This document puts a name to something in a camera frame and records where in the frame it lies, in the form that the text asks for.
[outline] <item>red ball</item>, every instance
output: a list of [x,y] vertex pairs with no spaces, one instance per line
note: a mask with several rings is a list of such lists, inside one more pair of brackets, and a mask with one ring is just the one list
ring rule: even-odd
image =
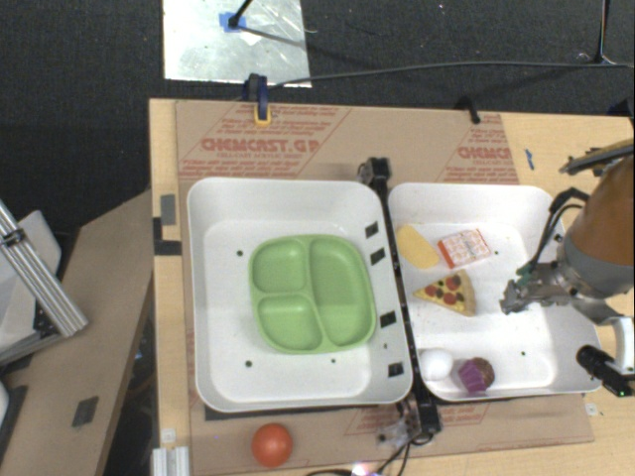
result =
[[262,425],[251,439],[251,452],[265,467],[278,467],[291,456],[294,442],[289,431],[279,423]]

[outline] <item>green plate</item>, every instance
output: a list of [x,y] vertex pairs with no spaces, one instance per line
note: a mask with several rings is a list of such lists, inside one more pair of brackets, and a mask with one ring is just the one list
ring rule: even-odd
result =
[[280,351],[341,351],[363,344],[375,330],[366,265],[343,238],[269,240],[249,260],[249,285],[258,329]]

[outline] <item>toy pizza slice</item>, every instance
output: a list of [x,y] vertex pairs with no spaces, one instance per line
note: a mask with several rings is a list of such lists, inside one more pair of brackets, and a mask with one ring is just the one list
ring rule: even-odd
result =
[[415,291],[414,295],[463,315],[473,316],[476,314],[474,288],[465,270],[459,270],[433,282]]

